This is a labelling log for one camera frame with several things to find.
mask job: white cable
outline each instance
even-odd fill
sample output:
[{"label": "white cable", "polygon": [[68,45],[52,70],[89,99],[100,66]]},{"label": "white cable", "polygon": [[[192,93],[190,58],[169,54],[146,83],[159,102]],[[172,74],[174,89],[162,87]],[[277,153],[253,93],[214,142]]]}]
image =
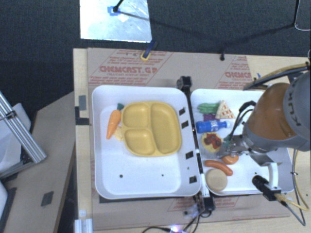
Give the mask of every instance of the white cable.
[{"label": "white cable", "polygon": [[296,28],[297,30],[299,30],[299,31],[310,31],[311,29],[300,29],[300,28],[298,28],[298,26],[297,26],[296,21],[297,21],[297,17],[298,17],[299,7],[300,7],[300,0],[299,0],[299,2],[298,2],[298,7],[297,7],[297,13],[296,13],[296,19],[295,19],[294,26],[295,26],[295,28]]}]

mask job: toy hot dog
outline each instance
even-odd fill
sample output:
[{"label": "toy hot dog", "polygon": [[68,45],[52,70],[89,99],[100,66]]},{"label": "toy hot dog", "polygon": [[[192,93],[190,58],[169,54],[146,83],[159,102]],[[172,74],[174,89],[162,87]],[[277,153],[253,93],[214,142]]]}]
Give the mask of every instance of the toy hot dog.
[{"label": "toy hot dog", "polygon": [[213,167],[213,168],[220,169],[227,176],[231,176],[233,174],[233,171],[230,168],[228,168],[224,163],[221,163],[219,161],[207,160],[204,162],[204,165],[207,167]]}]

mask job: small toy food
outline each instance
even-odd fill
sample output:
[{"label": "small toy food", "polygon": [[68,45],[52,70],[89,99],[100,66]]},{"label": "small toy food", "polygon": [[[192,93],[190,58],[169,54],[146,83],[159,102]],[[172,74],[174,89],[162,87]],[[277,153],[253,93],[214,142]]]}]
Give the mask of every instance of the small toy food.
[{"label": "small toy food", "polygon": [[234,157],[231,157],[230,155],[224,156],[222,158],[222,161],[227,165],[235,164],[239,160],[239,156],[235,155]]},{"label": "small toy food", "polygon": [[215,114],[217,112],[219,103],[201,103],[197,109],[202,114]]},{"label": "small toy food", "polygon": [[119,122],[121,121],[121,110],[124,105],[118,103],[117,109],[113,110],[110,114],[108,126],[107,126],[107,135],[106,139],[110,139],[112,134],[116,131]]},{"label": "small toy food", "polygon": [[204,133],[201,137],[203,147],[211,153],[219,151],[222,139],[216,133]]},{"label": "small toy food", "polygon": [[218,131],[221,128],[228,128],[229,125],[230,124],[228,121],[219,122],[217,120],[210,120],[205,122],[198,121],[195,123],[196,131],[198,133]]},{"label": "small toy food", "polygon": [[208,113],[208,114],[203,114],[203,121],[210,121],[210,120],[217,120],[220,121],[220,119],[216,119],[216,114],[213,113]]},{"label": "small toy food", "polygon": [[228,105],[226,104],[225,100],[222,100],[217,112],[216,112],[216,118],[220,119],[234,119],[234,115],[232,111],[229,109]]},{"label": "small toy food", "polygon": [[211,191],[222,191],[226,188],[228,179],[220,169],[211,169],[205,175],[206,184]]},{"label": "small toy food", "polygon": [[120,126],[117,127],[113,135],[118,141],[123,141],[122,128]]},{"label": "small toy food", "polygon": [[230,168],[228,168],[224,163],[221,163],[219,161],[207,160],[204,161],[204,166],[220,169],[227,176],[231,176],[233,174],[233,171]]}]

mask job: wooden table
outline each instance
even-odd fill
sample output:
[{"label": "wooden table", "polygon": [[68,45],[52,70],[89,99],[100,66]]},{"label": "wooden table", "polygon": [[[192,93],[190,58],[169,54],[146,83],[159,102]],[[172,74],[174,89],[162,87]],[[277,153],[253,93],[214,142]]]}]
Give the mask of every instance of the wooden table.
[{"label": "wooden table", "polygon": [[[75,157],[73,92],[37,112],[32,135],[47,159],[6,182],[17,188],[5,233],[56,233]],[[51,203],[41,206],[45,194]]]},{"label": "wooden table", "polygon": [[[87,73],[87,50],[74,49],[74,86],[75,86],[75,106],[79,106],[80,96],[88,94],[88,73]],[[307,58],[293,58],[293,57],[269,57],[269,56],[247,56],[247,62],[252,74],[252,77],[257,77],[257,73],[261,76],[270,73],[276,69],[286,67],[294,64],[301,64],[307,61]],[[287,82],[286,78],[279,79],[273,82]],[[88,97],[86,96],[86,107],[79,111],[80,118],[89,118],[88,111]],[[85,220],[92,218],[92,198],[91,198],[91,163],[90,163],[90,145],[89,145],[89,126],[77,125],[76,126],[76,156],[77,156],[77,182],[78,182],[78,210],[79,219]],[[301,193],[306,199],[308,204],[311,203],[311,184],[310,184],[310,151],[302,152],[298,155],[297,172],[298,184]],[[287,196],[294,198],[293,193]],[[268,218],[257,220],[239,220],[228,222],[213,222],[213,223],[200,223],[196,232],[309,232],[311,229],[311,216],[310,212],[304,213],[307,227],[303,227],[293,217],[282,218]],[[144,228],[131,228],[131,229],[116,229],[105,231],[94,231],[95,233],[137,233],[141,232]]]}]

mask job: blue bottle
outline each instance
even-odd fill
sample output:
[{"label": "blue bottle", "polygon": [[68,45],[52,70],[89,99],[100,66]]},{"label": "blue bottle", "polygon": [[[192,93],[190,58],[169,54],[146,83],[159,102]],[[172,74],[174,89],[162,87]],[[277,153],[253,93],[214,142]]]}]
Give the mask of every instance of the blue bottle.
[{"label": "blue bottle", "polygon": [[217,120],[210,120],[210,121],[199,121],[195,123],[196,131],[198,133],[205,133],[205,132],[214,132],[218,131],[221,128],[228,128],[229,122],[219,122]]}]

